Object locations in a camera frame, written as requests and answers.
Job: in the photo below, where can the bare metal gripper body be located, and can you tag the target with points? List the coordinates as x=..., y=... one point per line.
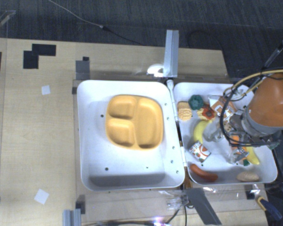
x=238, y=123

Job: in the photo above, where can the orange carrot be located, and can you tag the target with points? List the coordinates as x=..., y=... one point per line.
x=235, y=138

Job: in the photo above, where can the large orange and white carton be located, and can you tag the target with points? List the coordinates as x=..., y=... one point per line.
x=218, y=106

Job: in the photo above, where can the clear plastic bottle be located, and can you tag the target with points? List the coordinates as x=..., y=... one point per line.
x=212, y=132

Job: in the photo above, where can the clear bottle with printed label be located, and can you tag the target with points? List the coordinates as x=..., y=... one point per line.
x=237, y=155

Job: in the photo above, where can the red and yellow pizza slice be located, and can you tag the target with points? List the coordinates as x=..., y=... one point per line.
x=207, y=113

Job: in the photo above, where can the green broccoli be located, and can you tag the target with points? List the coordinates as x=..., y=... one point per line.
x=195, y=102

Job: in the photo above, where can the small orange and white carton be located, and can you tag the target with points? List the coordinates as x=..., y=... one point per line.
x=200, y=152

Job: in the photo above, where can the white plastic tray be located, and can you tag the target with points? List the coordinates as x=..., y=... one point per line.
x=127, y=168
x=217, y=168

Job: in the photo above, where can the tan bread roll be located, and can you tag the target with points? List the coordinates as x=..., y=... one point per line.
x=247, y=176

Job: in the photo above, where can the yellow corn cob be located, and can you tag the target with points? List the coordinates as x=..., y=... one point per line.
x=184, y=112

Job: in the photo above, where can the red sausage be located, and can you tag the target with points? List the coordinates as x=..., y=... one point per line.
x=202, y=173

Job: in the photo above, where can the orange divided plate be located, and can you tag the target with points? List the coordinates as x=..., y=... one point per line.
x=134, y=121

